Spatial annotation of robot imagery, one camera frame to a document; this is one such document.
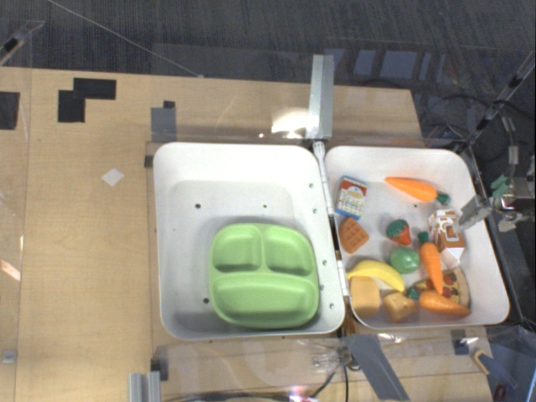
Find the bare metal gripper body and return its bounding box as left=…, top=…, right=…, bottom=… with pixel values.
left=500, top=177, right=536, bottom=222

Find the white and orange carton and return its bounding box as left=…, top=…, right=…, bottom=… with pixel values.
left=427, top=209, right=467, bottom=268

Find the orange carrot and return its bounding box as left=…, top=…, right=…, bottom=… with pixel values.
left=405, top=287, right=472, bottom=318
left=416, top=230, right=445, bottom=296
left=384, top=176, right=451, bottom=207

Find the pizza slice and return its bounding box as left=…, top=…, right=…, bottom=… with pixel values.
left=413, top=266, right=472, bottom=308

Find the red strawberry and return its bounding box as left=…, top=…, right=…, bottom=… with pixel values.
left=385, top=219, right=413, bottom=247

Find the green apple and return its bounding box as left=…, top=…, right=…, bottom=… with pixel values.
left=389, top=245, right=420, bottom=275

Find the white plastic tray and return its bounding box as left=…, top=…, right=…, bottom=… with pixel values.
left=152, top=142, right=347, bottom=342
left=323, top=145, right=512, bottom=332

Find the yellow banana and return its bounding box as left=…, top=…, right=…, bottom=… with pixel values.
left=346, top=259, right=406, bottom=294

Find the tan bread roll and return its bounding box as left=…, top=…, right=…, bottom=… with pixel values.
left=382, top=291, right=419, bottom=323

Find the orange waffle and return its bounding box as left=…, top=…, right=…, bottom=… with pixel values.
left=338, top=216, right=371, bottom=255

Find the blue white red carton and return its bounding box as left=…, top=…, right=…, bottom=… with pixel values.
left=334, top=176, right=369, bottom=220

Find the tan bread block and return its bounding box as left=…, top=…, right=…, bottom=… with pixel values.
left=349, top=276, right=382, bottom=320

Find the green divided plate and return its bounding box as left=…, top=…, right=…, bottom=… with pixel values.
left=208, top=223, right=322, bottom=331

